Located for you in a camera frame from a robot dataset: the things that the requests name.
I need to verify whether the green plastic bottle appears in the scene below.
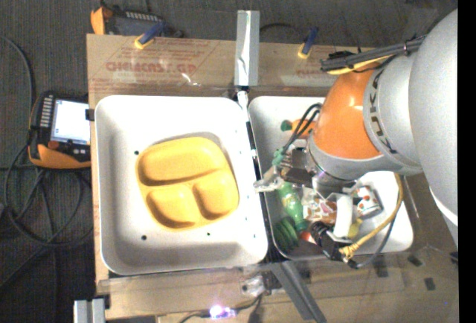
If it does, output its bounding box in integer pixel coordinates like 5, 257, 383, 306
277, 182, 309, 234

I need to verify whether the yellow divided plate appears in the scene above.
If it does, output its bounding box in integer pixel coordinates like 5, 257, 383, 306
135, 135, 241, 231

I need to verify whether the brown cardboard board red print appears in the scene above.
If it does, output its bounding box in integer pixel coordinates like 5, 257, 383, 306
86, 33, 459, 319

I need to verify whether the white plastic tray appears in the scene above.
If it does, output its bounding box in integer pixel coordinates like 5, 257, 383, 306
247, 95, 415, 261
94, 94, 269, 277

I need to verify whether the black cylinder on white bracket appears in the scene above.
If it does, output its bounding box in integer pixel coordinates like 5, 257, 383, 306
310, 193, 360, 262

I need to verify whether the white can with red print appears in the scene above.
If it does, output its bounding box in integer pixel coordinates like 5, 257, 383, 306
352, 185, 384, 218

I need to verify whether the colourful printed carton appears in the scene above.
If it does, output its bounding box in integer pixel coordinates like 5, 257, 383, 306
300, 194, 338, 226

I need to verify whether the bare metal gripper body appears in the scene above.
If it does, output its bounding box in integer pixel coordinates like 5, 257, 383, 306
277, 147, 329, 197

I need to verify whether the orange carrot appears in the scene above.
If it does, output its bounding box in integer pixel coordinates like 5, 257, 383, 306
280, 118, 318, 139

